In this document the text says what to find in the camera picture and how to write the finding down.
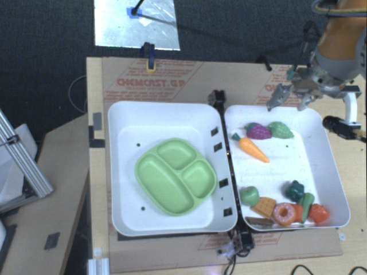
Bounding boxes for green grapes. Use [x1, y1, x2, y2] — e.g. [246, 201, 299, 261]
[268, 121, 295, 140]

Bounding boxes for green apple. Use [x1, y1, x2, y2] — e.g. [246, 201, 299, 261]
[239, 186, 261, 207]

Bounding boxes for purple grapes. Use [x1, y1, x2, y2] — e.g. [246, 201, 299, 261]
[245, 122, 272, 140]

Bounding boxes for orange waffle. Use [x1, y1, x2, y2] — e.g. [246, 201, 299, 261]
[251, 197, 277, 219]

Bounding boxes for black cylinder on white bracket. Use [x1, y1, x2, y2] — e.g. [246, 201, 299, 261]
[322, 85, 362, 140]

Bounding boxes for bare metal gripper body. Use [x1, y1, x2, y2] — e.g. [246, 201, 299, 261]
[290, 66, 348, 99]

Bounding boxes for orange carrot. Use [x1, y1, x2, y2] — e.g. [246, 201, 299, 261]
[231, 132, 271, 164]

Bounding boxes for orange toy food piece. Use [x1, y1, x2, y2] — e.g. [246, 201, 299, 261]
[292, 203, 304, 223]

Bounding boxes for pink doughnut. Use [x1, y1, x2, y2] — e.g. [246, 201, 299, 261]
[272, 202, 297, 227]

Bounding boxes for black block with wires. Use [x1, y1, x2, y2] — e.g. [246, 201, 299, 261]
[208, 89, 228, 106]
[233, 230, 255, 252]

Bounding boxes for orange bell pepper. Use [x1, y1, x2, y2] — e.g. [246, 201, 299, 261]
[308, 203, 330, 224]

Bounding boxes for dark green broccoli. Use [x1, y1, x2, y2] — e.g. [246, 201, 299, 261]
[284, 180, 305, 203]

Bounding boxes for green divided plate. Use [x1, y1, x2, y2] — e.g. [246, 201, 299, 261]
[134, 137, 218, 217]

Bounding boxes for white plastic tray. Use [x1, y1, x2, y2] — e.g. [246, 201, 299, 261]
[224, 104, 352, 232]
[107, 100, 239, 237]

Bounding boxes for thin black rod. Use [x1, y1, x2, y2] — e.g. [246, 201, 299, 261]
[217, 101, 248, 234]

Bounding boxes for brown cardboard board red print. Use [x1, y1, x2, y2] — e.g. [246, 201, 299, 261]
[101, 57, 344, 274]

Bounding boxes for green chilli pepper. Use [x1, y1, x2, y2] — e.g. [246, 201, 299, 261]
[299, 192, 315, 223]

